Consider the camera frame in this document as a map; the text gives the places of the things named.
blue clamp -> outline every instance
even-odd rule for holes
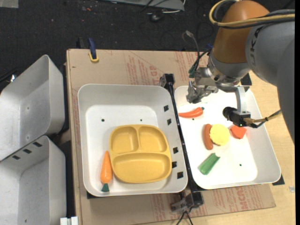
[[[89,43],[89,49],[90,49],[90,52],[89,52],[90,60],[92,62],[98,62],[99,58],[96,53],[96,46],[95,46],[94,40],[92,38],[88,38],[88,43]]]
[[[205,47],[206,47],[207,49],[212,49],[212,48],[213,48],[213,45],[211,45],[210,43],[208,43]]]

cardboard sheet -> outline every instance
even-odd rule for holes
[[[80,224],[132,225],[179,219],[171,212],[178,194],[131,195],[87,198],[83,184],[80,124],[77,93],[88,83],[157,85],[163,73],[173,73],[176,87],[187,85],[188,70],[196,59],[195,52],[111,51],[97,50],[98,63],[92,63],[89,50],[71,49],[67,52],[69,91],[72,91],[70,122],[75,178],[75,206]],[[207,56],[200,66],[207,64]],[[204,205],[191,211],[191,217],[232,213],[275,207],[270,186],[253,185],[202,192]]]

white container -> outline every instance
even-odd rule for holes
[[[59,225],[66,216],[63,152],[42,136],[0,162],[0,224]]]
[[[65,121],[63,77],[44,55],[0,95],[0,161]]]
[[[214,145],[207,150],[203,144],[203,128],[209,123],[222,124],[230,128],[233,123],[223,116],[227,106],[237,107],[235,93],[218,93],[204,97],[198,104],[187,102],[188,86],[178,87],[174,96],[179,113],[188,112],[196,107],[204,107],[203,115],[194,119],[180,117],[180,125],[186,143],[188,159],[193,178],[204,189],[227,188],[244,185],[271,183],[279,180],[280,167],[265,125],[259,128],[246,127],[242,139],[230,136],[225,146]],[[251,90],[246,92],[247,111],[254,119],[261,118],[255,97]],[[199,171],[199,165],[215,152],[220,157],[208,175]]]
[[[87,84],[78,92],[83,182],[94,196],[176,193],[188,182],[169,92],[159,86]],[[113,177],[110,192],[101,192],[100,169],[109,137],[118,126],[156,126],[165,134],[176,167],[162,181],[124,183]]]

toy carrot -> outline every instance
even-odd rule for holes
[[[203,114],[203,109],[204,109],[203,107],[198,107],[189,112],[180,112],[178,115],[183,118],[195,118]]]
[[[102,192],[109,192],[108,183],[113,178],[113,169],[111,160],[109,158],[108,151],[105,151],[102,167],[101,167],[101,174],[100,174],[100,180],[104,184],[101,191]]]

yellow plate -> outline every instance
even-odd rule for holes
[[[155,126],[117,127],[111,133],[109,149],[113,173],[123,182],[156,182],[171,173],[168,141]]]

